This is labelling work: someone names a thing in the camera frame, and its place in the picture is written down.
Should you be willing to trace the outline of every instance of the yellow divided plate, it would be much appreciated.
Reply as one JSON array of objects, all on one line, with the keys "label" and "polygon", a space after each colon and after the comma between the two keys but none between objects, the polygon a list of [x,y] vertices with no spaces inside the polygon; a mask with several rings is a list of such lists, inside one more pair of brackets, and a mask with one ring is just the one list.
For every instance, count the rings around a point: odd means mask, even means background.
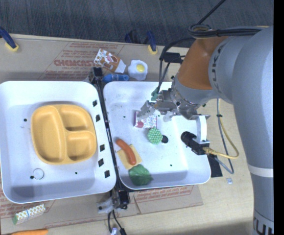
[{"label": "yellow divided plate", "polygon": [[48,164],[81,162],[96,151],[92,118],[76,105],[47,105],[36,109],[31,117],[31,134],[36,154]]}]

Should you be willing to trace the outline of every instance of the white plastic tray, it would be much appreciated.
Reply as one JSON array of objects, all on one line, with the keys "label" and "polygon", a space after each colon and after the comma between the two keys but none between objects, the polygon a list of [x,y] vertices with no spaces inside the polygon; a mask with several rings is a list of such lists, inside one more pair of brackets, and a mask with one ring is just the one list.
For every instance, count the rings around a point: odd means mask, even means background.
[{"label": "white plastic tray", "polygon": [[[196,134],[195,121],[182,116],[173,117],[164,122],[163,116],[157,118],[161,133],[168,137],[168,143],[151,144],[147,139],[147,129],[134,127],[134,112],[140,110],[157,82],[111,82],[104,87],[104,98],[115,152],[117,138],[127,144],[133,144],[142,158],[142,165],[149,170],[152,180],[146,186],[135,186],[116,154],[119,176],[123,184],[130,189],[164,188],[202,184],[209,180],[211,168],[206,155],[196,155],[181,141],[181,134],[190,131]],[[164,82],[161,89],[167,90],[171,83]]]},{"label": "white plastic tray", "polygon": [[[34,151],[31,115],[40,106],[65,103],[81,106],[90,113],[95,125],[97,150],[83,162],[46,164]],[[95,87],[86,82],[66,81],[9,81],[0,84],[0,164],[3,192],[15,203],[111,190],[116,183],[116,174]],[[43,178],[37,180],[32,178],[33,175]]]}]

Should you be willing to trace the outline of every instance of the table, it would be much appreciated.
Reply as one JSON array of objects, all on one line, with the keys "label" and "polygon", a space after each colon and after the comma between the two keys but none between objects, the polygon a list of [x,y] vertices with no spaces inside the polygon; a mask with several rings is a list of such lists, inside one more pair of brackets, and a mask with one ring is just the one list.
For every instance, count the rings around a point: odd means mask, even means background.
[{"label": "table", "polygon": [[[91,59],[95,56],[98,47],[116,53],[128,65],[132,59],[144,60],[148,64],[147,80],[158,80],[159,55],[163,49],[162,46],[158,46],[158,53],[152,55],[148,52],[146,46],[137,44],[68,40],[16,34],[11,34],[11,36],[19,44],[20,50],[18,53],[12,53],[4,46],[4,40],[0,39],[0,83],[7,80],[67,80],[67,78],[72,81],[83,80],[87,77],[90,67],[63,70],[52,61],[54,61],[54,57],[61,60]],[[75,51],[69,52],[67,44],[70,46],[73,44]],[[187,48],[173,47],[170,51],[185,55],[187,50]],[[176,74],[178,68],[178,64],[170,65],[166,81],[171,81],[171,76]],[[216,100],[211,100],[204,108],[201,107],[199,113],[212,116],[207,121],[208,139],[211,141],[213,149],[223,151],[217,125]],[[235,173],[231,175],[222,169],[223,177],[211,178],[207,183],[199,185],[199,194],[202,197],[203,205],[193,204],[195,205],[193,207],[120,217],[118,221],[126,229],[127,234],[249,234],[253,220],[251,177],[232,105],[224,102],[221,113],[224,116],[223,121],[227,132],[240,151],[240,157],[232,161]],[[68,212],[69,206],[63,207],[61,211]],[[93,222],[86,220],[86,223],[82,221],[80,224],[59,225],[49,228],[49,234],[109,234],[106,219],[100,221],[94,219]],[[2,234],[10,233],[16,229],[13,227],[9,230],[8,227],[2,223]]]}]

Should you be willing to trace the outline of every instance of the yellow cable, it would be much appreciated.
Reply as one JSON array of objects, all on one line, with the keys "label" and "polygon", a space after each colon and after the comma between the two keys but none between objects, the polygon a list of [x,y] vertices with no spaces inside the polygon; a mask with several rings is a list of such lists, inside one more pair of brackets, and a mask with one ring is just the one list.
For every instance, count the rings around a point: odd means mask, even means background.
[{"label": "yellow cable", "polygon": [[233,147],[233,149],[236,151],[236,155],[235,155],[234,157],[233,157],[233,156],[229,156],[229,155],[227,155],[227,154],[223,154],[223,153],[220,153],[220,152],[218,152],[218,151],[215,151],[215,150],[213,150],[213,149],[211,149],[211,148],[209,148],[209,147],[203,147],[203,150],[204,150],[206,153],[213,154],[213,155],[219,155],[219,156],[225,157],[225,158],[227,158],[227,159],[237,159],[238,156],[239,156],[239,151],[238,151],[238,149],[236,148],[236,146],[234,145],[234,143],[231,141],[231,139],[230,139],[230,137],[229,137],[229,135],[228,135],[228,133],[227,133],[225,127],[224,127],[224,124],[223,124],[223,121],[222,121],[221,117],[220,117],[219,120],[220,120],[221,128],[222,128],[222,130],[224,131],[226,138],[228,139],[228,141],[229,141],[229,143],[231,144],[231,146]]}]

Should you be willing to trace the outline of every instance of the beige table surface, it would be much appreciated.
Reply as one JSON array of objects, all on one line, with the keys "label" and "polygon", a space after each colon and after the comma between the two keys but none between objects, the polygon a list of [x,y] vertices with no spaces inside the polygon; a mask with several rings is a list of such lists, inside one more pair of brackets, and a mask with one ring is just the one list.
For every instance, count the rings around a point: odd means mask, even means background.
[{"label": "beige table surface", "polygon": [[[15,39],[25,38],[22,35],[12,35]],[[56,38],[30,37],[37,40],[47,39],[59,41]],[[96,44],[107,45],[107,42],[84,41]],[[124,63],[130,64],[132,59],[146,60],[148,64],[148,81],[158,80],[159,55],[162,46],[158,47],[156,55],[150,55],[147,48],[143,45],[124,44],[121,45],[119,56]],[[171,52],[179,52],[181,55],[186,54],[187,48],[173,47]],[[6,80],[17,78],[19,71],[19,61],[10,59],[8,67],[0,68],[0,83]],[[166,76],[166,81],[171,81],[170,77],[175,75],[180,65],[172,64]],[[216,117],[216,100],[211,100],[206,107],[198,110],[200,114],[209,114],[211,117],[207,121],[208,139],[210,147],[224,152],[221,137],[219,134],[217,117]],[[211,178],[207,183],[199,185],[199,190],[203,199],[202,206],[189,207],[171,211],[162,211],[151,214],[138,216],[129,216],[119,218],[118,221],[125,228],[128,235],[248,235],[250,234],[253,218],[253,190],[250,173],[240,136],[235,120],[234,109],[222,101],[221,114],[226,130],[232,141],[240,151],[240,156],[232,160],[235,173],[231,175],[222,168],[223,177]],[[234,155],[233,149],[228,143],[229,152]],[[226,159],[220,158],[229,166]],[[108,235],[107,221],[97,221],[91,223],[69,225],[64,227],[50,228],[50,235]]]}]

